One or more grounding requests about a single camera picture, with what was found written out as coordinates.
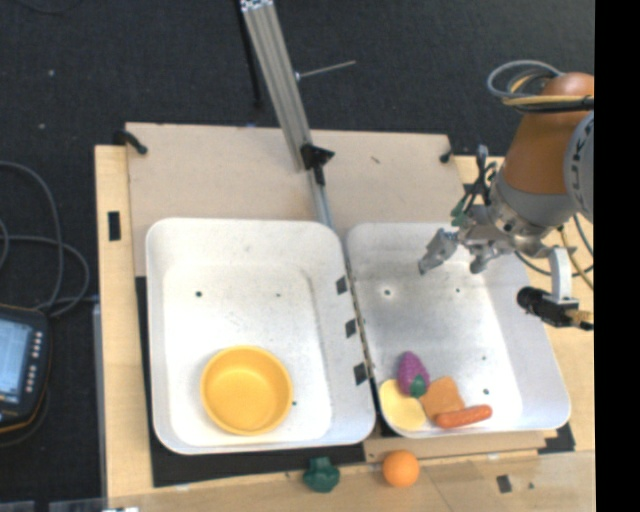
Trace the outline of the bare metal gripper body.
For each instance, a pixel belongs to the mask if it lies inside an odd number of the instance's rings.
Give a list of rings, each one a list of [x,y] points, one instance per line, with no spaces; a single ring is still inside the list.
[[[549,227],[530,223],[510,206],[474,204],[457,215],[457,240],[480,259],[519,252],[545,258],[552,248],[543,242]]]

